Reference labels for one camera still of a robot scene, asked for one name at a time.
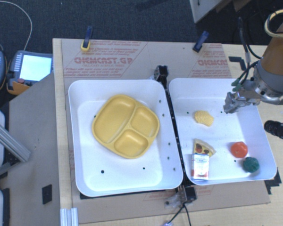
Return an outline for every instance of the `red tomato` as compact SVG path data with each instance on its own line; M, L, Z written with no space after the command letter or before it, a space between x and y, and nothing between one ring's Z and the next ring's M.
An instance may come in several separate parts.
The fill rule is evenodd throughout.
M242 141L236 142L231 146L231 153L234 157L243 158L247 155L247 152L247 145Z

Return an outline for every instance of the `wooden table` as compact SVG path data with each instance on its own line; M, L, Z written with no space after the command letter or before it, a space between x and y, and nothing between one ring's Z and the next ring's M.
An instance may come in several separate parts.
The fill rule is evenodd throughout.
M69 152L67 141L67 119L65 110L65 92L63 79L62 62L62 39L53 40L54 52L54 76L55 76L55 98L57 115L57 140L58 140L58 174L59 174L59 195L61 209L70 209L73 207L70 182ZM226 57L244 55L241 45L223 45ZM266 46L252 46L252 49L258 55L262 55ZM229 62L230 71L233 77L238 77L241 73L237 63ZM262 123L267 120L283 122L283 106L274 106L261 103L258 106ZM283 140L272 135L267 135L275 162L281 176L282 183L277 188L272 188L270 195L271 203L254 206L235 207L226 209L216 209L207 211L198 211L190 213L193 226L283 226ZM107 221L99 223L82 224L84 226L141 226L153 225L160 226L172 215L162 215L154 217L132 218L117 221ZM179 214L173 221L174 225L188 225L188 219L185 213Z

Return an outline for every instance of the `white cable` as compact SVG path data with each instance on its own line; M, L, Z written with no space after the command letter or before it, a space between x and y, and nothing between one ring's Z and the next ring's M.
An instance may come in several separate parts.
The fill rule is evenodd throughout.
M11 4L11 5L16 6L16 7L19 8L22 12L24 12L25 15L28 17L29 22L30 22L30 33L29 33L28 39L27 39L26 44L25 44L24 49L23 49L23 50L26 50L27 44L28 44L28 42L29 42L29 40L30 40L30 38L31 38L32 32L33 32L33 23L32 23L32 20L30 19L30 16L28 15L28 13L25 12L25 10L24 10L23 8L21 8L19 5L15 4L15 3L8 2L8 1L1 1L1 0L0 0L0 2L2 2L2 3L7 3L7 4Z
M268 23L278 14L283 14L283 9L275 11L274 13L268 16L267 20L264 23L264 30L271 37L283 38L283 33L275 33L275 32L270 31L268 28Z

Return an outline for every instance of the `yellow plate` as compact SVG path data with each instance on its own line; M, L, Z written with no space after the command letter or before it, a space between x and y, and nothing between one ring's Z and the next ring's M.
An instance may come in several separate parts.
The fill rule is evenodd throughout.
M158 130L159 119L155 113L126 95L111 97L92 123L92 133L98 142L129 159L142 156Z

